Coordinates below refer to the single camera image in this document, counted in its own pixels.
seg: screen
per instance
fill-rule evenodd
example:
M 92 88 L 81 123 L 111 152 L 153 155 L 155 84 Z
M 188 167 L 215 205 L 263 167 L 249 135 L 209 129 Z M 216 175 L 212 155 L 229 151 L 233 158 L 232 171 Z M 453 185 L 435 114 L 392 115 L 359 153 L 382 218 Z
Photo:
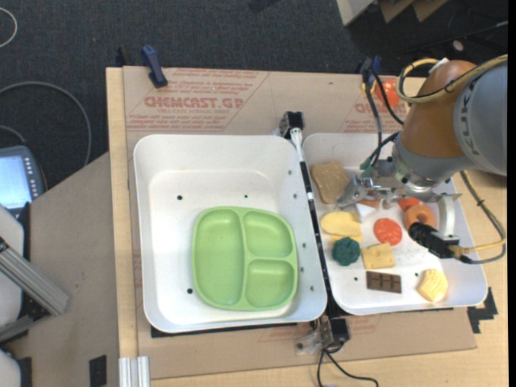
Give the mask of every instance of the screen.
M 8 210 L 31 201 L 31 191 L 21 156 L 0 156 L 0 204 Z

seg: black fabric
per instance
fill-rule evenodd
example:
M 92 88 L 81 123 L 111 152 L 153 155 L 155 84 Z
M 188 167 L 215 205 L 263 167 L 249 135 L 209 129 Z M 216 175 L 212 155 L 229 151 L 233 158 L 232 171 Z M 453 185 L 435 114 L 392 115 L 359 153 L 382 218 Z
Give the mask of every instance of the black fabric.
M 0 7 L 18 21 L 16 37 L 0 48 L 0 88 L 44 81 L 73 94 L 91 122 L 91 159 L 108 150 L 105 69 L 116 66 L 120 47 L 136 65 L 151 44 L 163 66 L 315 73 L 354 73 L 378 55 L 381 73 L 396 75 L 421 56 L 450 56 L 444 46 L 408 48 L 508 17 L 508 0 L 451 0 L 422 23 L 411 7 L 386 23 L 372 5 L 347 27 L 336 0 L 0 0 Z M 11 32 L 0 12 L 0 44 Z M 461 56 L 479 63 L 507 47 L 507 27 L 482 37 L 498 46 L 467 42 Z M 86 126 L 63 94 L 43 87 L 0 94 L 0 125 L 26 138 L 49 188 L 83 165 Z M 0 131 L 0 147 L 17 143 Z

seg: orange donut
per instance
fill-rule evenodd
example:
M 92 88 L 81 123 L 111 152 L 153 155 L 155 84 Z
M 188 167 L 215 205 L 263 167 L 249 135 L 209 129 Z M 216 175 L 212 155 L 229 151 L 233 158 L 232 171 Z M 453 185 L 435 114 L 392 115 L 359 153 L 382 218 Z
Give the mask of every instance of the orange donut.
M 430 225 L 432 228 L 435 228 L 435 215 L 426 205 L 414 205 L 405 211 L 403 222 L 407 230 L 413 223 L 424 223 L 425 225 Z

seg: green plate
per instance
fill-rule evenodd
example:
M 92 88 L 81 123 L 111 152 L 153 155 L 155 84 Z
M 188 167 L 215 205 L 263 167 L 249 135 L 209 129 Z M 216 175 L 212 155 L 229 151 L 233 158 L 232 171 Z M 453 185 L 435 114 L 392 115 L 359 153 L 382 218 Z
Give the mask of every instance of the green plate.
M 292 228 L 265 210 L 219 206 L 202 212 L 193 229 L 193 282 L 212 306 L 272 310 L 298 287 Z

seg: white tray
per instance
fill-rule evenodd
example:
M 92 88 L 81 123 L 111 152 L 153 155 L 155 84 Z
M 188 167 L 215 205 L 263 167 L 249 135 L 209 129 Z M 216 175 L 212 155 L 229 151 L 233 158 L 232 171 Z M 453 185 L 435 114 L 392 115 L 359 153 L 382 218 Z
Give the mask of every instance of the white tray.
M 315 164 L 325 164 L 332 160 L 339 161 L 348 177 L 359 173 L 359 166 L 371 154 L 377 145 L 376 134 L 313 134 L 306 138 L 303 150 L 309 169 Z M 392 144 L 382 150 L 382 157 L 387 157 L 392 150 Z M 314 200 L 318 219 L 335 206 L 321 202 L 315 183 Z M 436 192 L 455 193 L 452 182 L 443 184 Z M 439 221 L 436 204 L 428 204 Z M 460 244 L 469 247 L 473 245 L 464 213 L 460 207 L 460 198 L 455 202 L 456 225 L 455 234 L 460 237 Z M 372 226 L 378 218 L 388 216 L 403 225 L 402 210 L 393 206 L 389 210 L 380 209 L 377 213 L 366 218 L 362 224 L 364 242 L 362 248 L 379 243 L 372 233 Z M 487 282 L 480 265 L 463 264 L 458 260 L 441 260 L 428 252 L 427 249 L 415 243 L 403 227 L 403 239 L 393 249 L 395 266 L 392 268 L 375 269 L 379 273 L 397 274 L 402 277 L 402 293 L 388 293 L 371 290 L 366 287 L 365 269 L 362 259 L 347 267 L 341 266 L 331 257 L 331 237 L 321 231 L 322 245 L 327 261 L 328 276 L 331 292 L 337 304 L 350 314 L 376 314 L 395 311 L 426 310 L 450 308 L 457 306 L 474 306 L 484 301 L 487 295 Z M 442 271 L 448 281 L 447 296 L 441 302 L 428 302 L 417 291 L 422 279 L 422 272 L 436 268 Z
M 307 322 L 327 304 L 298 155 L 277 136 L 149 135 L 134 150 L 144 311 L 168 333 Z M 224 310 L 194 289 L 191 239 L 196 218 L 215 206 L 269 210 L 292 227 L 298 289 L 276 310 Z

